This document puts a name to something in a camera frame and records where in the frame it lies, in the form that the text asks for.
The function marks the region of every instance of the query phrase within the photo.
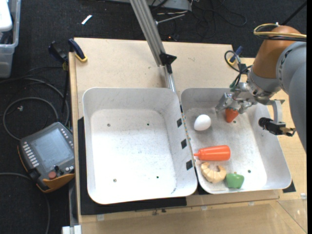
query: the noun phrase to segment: egg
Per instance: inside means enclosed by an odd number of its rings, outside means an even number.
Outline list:
[[[211,126],[211,119],[208,115],[200,115],[196,118],[194,129],[196,131],[204,131]]]

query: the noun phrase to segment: white tray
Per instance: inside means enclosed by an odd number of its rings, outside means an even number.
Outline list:
[[[196,190],[193,156],[174,92],[91,88],[83,95],[83,113],[93,201],[178,197]]]
[[[228,173],[236,172],[245,177],[240,189],[229,189],[225,180],[212,184],[200,171],[203,161],[194,157],[201,187],[211,194],[287,188],[292,178],[278,138],[258,125],[261,117],[270,118],[268,108],[261,104],[254,105],[232,123],[227,123],[224,110],[218,114],[215,112],[215,106],[225,92],[230,90],[190,88],[181,94],[193,153],[204,147],[228,145],[231,149],[230,160],[209,161],[210,168],[217,170],[216,166],[222,165]],[[208,115],[212,125],[205,131],[195,131],[195,119],[201,114]]]

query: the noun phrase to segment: black clamp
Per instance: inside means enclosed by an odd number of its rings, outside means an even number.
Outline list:
[[[86,62],[87,57],[83,53],[82,49],[79,47],[79,45],[72,39],[70,38],[68,40],[68,44],[70,46],[69,52],[75,52],[75,56],[78,58],[79,61],[81,62]],[[64,87],[64,93],[63,93],[63,105],[62,105],[62,112],[64,112],[64,107],[65,107],[65,101],[66,101],[66,95],[67,95],[67,89],[68,89],[68,83],[69,83],[69,75],[68,75],[68,57],[65,54],[63,50],[61,50],[57,43],[53,41],[49,48],[49,54],[56,59],[57,61],[62,63],[63,70],[66,71],[66,80],[65,80],[65,87]]]
[[[292,137],[296,132],[295,128],[287,128],[286,123],[284,122],[277,123],[274,122],[272,119],[265,117],[261,118],[258,124],[260,127],[274,135],[286,135]]]
[[[169,54],[166,54],[166,53],[161,53],[159,55],[160,57],[160,60],[161,60],[161,63],[162,65],[166,66],[167,67],[167,72],[169,74],[172,74],[172,68],[171,68],[171,63],[174,62],[174,60],[176,59],[175,56],[172,56],[172,55],[169,55]]]

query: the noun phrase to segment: red object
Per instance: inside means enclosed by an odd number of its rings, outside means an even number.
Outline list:
[[[235,108],[228,107],[225,109],[225,120],[227,123],[231,123],[236,116],[238,116],[239,112]]]
[[[200,160],[224,161],[230,159],[231,150],[227,145],[205,147],[199,149],[194,156],[197,156]]]
[[[57,177],[57,173],[56,172],[54,172],[54,171],[51,171],[51,172],[49,172],[49,179],[54,179],[54,178],[56,178]]]

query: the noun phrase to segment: orange toy carrot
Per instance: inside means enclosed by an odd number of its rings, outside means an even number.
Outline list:
[[[225,109],[225,120],[227,123],[231,123],[236,116],[238,116],[239,112],[235,108],[228,107]]]

